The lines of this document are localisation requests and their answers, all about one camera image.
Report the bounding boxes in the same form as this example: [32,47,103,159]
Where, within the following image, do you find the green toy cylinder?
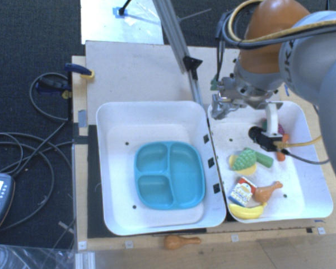
[245,147,274,169]

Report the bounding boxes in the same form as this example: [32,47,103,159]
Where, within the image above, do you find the white plastic tray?
[96,100,227,236]
[207,100,334,224]

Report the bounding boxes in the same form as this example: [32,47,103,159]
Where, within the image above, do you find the purple and green toy vegetable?
[261,118,286,136]

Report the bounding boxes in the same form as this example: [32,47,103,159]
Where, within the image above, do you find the thin black rod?
[206,115,228,211]

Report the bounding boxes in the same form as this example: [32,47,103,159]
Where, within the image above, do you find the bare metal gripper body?
[216,76,274,110]

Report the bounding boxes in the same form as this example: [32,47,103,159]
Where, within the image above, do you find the red and white carton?
[228,176,258,207]

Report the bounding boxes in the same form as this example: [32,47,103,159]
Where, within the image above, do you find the blue divided plate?
[133,141,207,211]

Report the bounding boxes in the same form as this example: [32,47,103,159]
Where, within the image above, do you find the brown toy chicken drumstick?
[253,180,284,203]

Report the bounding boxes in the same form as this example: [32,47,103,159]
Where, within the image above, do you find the tan toy chicken drumstick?
[164,234,202,251]

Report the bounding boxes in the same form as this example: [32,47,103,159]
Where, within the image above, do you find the black cylinder on white bracket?
[248,102,284,153]

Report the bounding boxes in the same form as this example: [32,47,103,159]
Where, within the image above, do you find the yellow banana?
[228,202,268,220]

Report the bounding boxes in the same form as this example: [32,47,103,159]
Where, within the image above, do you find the orange toy carrot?
[276,133,290,163]

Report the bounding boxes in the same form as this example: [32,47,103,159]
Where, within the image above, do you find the pale wood board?
[72,40,336,251]

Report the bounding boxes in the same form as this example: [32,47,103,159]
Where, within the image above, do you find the green toy grapes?
[231,149,257,171]

